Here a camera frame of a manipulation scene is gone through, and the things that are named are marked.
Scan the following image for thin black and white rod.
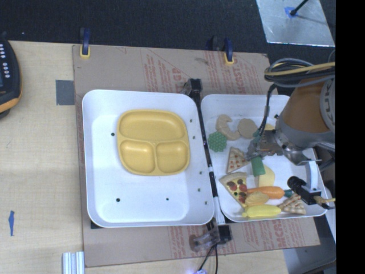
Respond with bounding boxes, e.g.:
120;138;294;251
194;95;222;225

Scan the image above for black block with thin wires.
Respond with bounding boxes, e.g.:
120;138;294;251
189;223;232;252
182;78;203;97

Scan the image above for tan ridged crisp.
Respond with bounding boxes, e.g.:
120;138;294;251
244;191;270;208

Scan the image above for tan croissant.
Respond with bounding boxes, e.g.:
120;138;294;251
214;114;241;141

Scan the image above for black cylinder on white bracket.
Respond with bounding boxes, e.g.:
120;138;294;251
286;160;330;206

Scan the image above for small pizza slice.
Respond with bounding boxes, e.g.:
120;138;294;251
225;146;250;175

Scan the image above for yellow divided plate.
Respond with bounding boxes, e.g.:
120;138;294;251
116;109;191;178

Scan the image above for green ice lolly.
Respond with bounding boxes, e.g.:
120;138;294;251
250;156;266;186

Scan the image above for tan round biscuit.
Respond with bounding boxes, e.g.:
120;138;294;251
237;118;259;140

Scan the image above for tan lattice pie slice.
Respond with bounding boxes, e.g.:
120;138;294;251
277;193;307;215

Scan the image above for yellow cheese wedge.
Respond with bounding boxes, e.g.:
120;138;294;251
257;164;276;188

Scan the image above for orange carrot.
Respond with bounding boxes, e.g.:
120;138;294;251
246;186;294;200

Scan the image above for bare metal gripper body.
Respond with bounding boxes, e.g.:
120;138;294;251
250;130;312;166

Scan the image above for white plastic tray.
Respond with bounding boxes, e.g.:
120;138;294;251
82;88;216;229
200;93;329;223

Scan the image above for large pizza slice with toppings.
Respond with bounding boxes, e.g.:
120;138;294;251
218;171;249;208

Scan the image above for brown cardboard board red print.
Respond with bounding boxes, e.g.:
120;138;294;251
72;44;322;268

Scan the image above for green grapes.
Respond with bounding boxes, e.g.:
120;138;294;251
207;131;228;153

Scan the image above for yellow banana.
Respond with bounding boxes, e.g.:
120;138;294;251
241;204;283;219

